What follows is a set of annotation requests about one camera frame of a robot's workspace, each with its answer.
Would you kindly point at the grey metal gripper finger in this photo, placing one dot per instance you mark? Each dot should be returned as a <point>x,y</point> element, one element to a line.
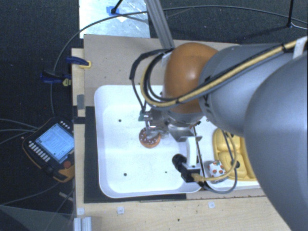
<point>148,130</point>
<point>154,133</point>

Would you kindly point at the black cylinder on white bracket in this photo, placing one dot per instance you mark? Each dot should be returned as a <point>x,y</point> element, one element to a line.
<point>185,168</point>

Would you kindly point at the yellow divided plate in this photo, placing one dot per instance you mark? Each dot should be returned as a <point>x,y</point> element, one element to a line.
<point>222,153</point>

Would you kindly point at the brown doughnut with sprinkles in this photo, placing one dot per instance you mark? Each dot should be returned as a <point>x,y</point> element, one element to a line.
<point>150,143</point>

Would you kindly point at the thin black rod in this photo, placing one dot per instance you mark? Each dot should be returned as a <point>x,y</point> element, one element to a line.
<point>200,156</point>

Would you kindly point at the white carton with orange print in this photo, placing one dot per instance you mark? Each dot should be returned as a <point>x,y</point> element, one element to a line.
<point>217,170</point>

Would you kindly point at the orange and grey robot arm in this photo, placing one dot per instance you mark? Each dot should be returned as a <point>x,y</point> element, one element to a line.
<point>240,100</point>

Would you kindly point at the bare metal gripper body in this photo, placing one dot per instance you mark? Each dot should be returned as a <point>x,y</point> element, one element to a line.
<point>160,121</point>

